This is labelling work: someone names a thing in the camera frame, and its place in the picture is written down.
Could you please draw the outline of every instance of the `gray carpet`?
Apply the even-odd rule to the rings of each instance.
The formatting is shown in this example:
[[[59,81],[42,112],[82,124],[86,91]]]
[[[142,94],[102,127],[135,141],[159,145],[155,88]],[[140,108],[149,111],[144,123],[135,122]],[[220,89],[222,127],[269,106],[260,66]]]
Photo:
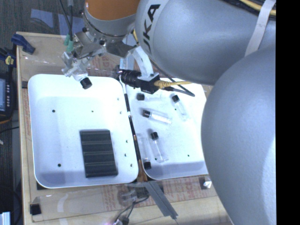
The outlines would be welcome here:
[[[74,16],[79,17],[84,0],[74,0]],[[58,0],[0,0],[0,48],[12,48],[10,41],[17,31],[64,34],[67,26],[61,14],[62,9]],[[8,68],[0,60],[0,73],[7,72]],[[13,80],[16,82],[16,69],[13,72]],[[0,124],[0,139],[4,145],[0,145],[0,213],[3,210],[14,211],[14,195],[9,189],[13,189],[13,146],[12,131],[6,129],[12,127],[12,122]]]

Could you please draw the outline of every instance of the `white strap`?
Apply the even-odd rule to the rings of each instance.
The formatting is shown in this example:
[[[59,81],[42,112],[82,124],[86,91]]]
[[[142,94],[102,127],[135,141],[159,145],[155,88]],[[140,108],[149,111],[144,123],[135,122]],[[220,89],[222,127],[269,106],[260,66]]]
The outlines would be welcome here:
[[[262,42],[264,32],[268,23],[269,15],[276,3],[276,0],[266,0],[259,13],[257,23],[253,32],[253,35],[249,41],[248,47],[246,49],[245,56],[258,50],[259,45]]]

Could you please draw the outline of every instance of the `robotic arm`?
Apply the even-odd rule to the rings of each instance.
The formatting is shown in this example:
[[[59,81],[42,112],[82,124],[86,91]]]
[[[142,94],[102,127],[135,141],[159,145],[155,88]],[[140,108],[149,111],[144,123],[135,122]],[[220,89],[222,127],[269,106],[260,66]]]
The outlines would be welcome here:
[[[264,1],[86,0],[85,28],[63,54],[63,72],[88,88],[88,62],[128,56],[137,47],[122,40],[135,29],[139,46],[168,74],[214,85],[203,152],[230,218],[244,225],[276,223],[275,7],[258,51],[245,56]]]

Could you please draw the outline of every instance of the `black cap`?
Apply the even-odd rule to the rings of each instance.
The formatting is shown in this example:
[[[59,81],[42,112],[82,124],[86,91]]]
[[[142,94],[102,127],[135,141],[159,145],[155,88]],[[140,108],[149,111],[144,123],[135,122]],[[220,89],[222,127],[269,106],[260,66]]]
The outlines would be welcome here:
[[[144,162],[144,169],[150,169],[151,168],[151,162]]]
[[[179,99],[179,97],[178,97],[177,95],[174,95],[174,96],[172,97],[172,100],[173,100],[174,103],[177,103],[177,102],[180,101],[180,99]]]
[[[90,79],[88,77],[85,77],[83,78],[81,81],[80,81],[83,89],[88,89],[92,86],[92,83],[90,81]]]
[[[136,99],[137,99],[138,101],[143,101],[143,100],[145,100],[145,95],[142,94],[142,93],[138,93],[138,94],[136,95]]]
[[[157,140],[158,139],[158,133],[157,132],[153,132],[150,135],[151,135],[152,140]]]
[[[149,118],[151,116],[151,112],[147,110],[142,111],[142,116],[145,118]]]

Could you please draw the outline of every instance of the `black device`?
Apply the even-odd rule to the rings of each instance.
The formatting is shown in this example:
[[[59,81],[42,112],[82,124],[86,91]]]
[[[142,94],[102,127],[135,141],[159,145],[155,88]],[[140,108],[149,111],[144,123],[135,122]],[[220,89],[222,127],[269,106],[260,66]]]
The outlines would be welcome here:
[[[0,124],[12,118],[15,106],[15,85],[8,74],[0,73]]]

